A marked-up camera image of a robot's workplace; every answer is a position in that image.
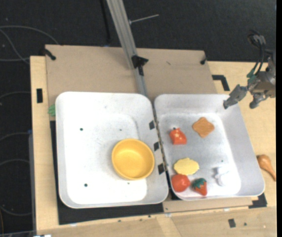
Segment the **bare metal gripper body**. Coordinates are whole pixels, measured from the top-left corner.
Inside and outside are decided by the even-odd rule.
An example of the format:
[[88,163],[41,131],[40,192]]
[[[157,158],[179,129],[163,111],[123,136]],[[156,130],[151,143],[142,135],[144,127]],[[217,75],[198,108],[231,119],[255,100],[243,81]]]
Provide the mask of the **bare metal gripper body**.
[[253,98],[275,98],[276,96],[276,51],[268,51],[266,70],[256,72],[247,83]]

